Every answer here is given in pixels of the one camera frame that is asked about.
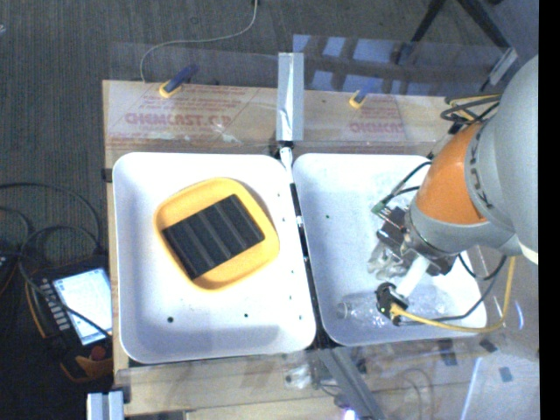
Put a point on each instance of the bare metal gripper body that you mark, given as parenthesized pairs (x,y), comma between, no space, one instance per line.
(394,228)

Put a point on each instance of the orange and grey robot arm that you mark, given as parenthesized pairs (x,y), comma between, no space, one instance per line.
(490,182)

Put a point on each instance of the white plastic tray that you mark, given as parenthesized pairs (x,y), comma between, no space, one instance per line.
(341,217)
(175,335)

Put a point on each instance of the yellow plate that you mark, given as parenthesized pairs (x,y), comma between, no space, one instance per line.
(245,267)

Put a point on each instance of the black ribbed rectangular block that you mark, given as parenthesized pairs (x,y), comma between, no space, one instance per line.
(213,235)

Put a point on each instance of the brown cardboard board red print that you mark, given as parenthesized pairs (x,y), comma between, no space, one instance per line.
(197,116)

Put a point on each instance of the black cylinder on white bracket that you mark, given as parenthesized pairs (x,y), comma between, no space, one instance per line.
(413,278)

